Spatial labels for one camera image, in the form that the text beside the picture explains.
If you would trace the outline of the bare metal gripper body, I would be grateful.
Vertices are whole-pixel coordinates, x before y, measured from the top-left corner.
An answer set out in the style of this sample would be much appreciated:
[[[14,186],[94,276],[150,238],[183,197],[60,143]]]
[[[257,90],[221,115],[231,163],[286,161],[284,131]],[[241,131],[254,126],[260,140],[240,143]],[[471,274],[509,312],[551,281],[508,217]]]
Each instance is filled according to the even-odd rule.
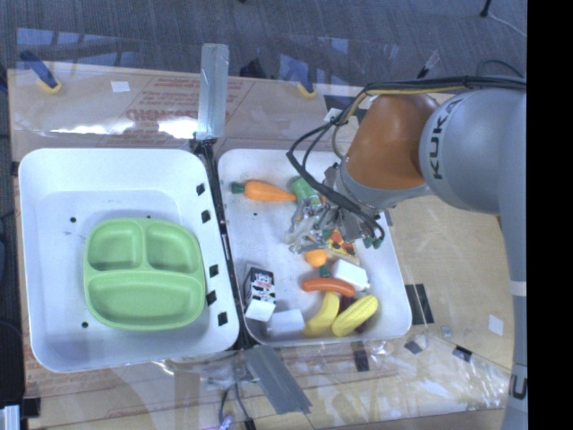
[[[358,218],[324,196],[298,200],[295,209],[296,244],[326,244],[336,230],[347,242],[363,237]]]

